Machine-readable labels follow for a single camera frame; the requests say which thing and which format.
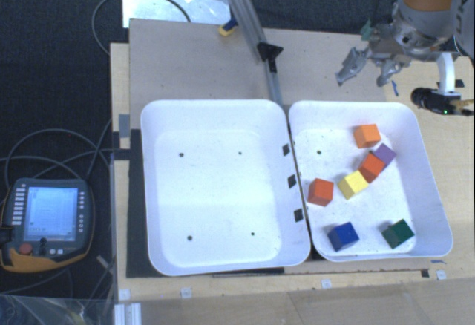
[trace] orange cube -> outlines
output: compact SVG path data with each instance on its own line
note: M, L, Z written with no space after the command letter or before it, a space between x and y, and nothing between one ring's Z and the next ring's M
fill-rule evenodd
M371 183L381 173L386 165L373 154L368 154L363 160L358 170L363 175L364 179Z
M333 183L322 179L314 179L309 187L308 202L327 206L333 199Z
M358 126L353 136L355 137L358 148L373 147L381 140L381 135L376 125Z

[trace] dark green block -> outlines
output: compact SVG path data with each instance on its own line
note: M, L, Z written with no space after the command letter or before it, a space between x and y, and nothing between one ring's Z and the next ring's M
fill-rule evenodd
M405 220L400 220L394 225L389 226L382 234L392 249L414 236L414 232L410 229Z

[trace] emergency stop button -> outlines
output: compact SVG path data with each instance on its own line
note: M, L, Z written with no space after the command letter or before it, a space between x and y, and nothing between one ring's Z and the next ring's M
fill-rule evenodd
M21 255L31 255L33 246L31 246L31 243L22 243L19 247L19 252Z

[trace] dark floor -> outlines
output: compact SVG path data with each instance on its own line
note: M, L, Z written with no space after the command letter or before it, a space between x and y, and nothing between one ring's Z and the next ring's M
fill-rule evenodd
M92 142L99 140L111 117L108 58L91 33L91 14L99 1L0 0L0 158L25 135L46 128L65 128ZM381 15L390 12L392 1L381 1ZM255 0L255 7L265 27L357 33L371 14L373 0ZM105 5L96 22L103 42L126 41L120 0ZM110 132L102 147L111 147ZM91 149L74 136L47 133L29 139L16 154L63 160ZM90 160L72 166L84 177ZM10 182L48 166L13 160ZM63 172L48 176L69 177ZM106 263L112 261L109 176L102 163L96 164L90 184L97 218L89 255L47 283L12 293L75 298L107 295L111 277L104 275L97 261L98 256ZM6 193L1 178L0 195ZM0 270L0 292L21 289L56 273L18 275Z

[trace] white tray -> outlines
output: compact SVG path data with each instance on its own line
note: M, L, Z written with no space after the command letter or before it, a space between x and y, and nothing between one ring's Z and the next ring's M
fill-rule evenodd
M305 200L316 177L335 183L327 206L307 203L312 241L323 257L340 262L442 256L451 250L451 230L416 117L408 107L387 102L297 102L290 108L289 123ZM356 147L353 131L370 123L377 124L382 142L397 156L368 188L346 200L336 183L358 169L367 155L368 149ZM402 218L415 236L391 249L381 231ZM335 252L327 232L348 221L360 241Z
M148 104L141 122L155 269L191 275L292 266L307 258L310 239L279 106L163 100Z

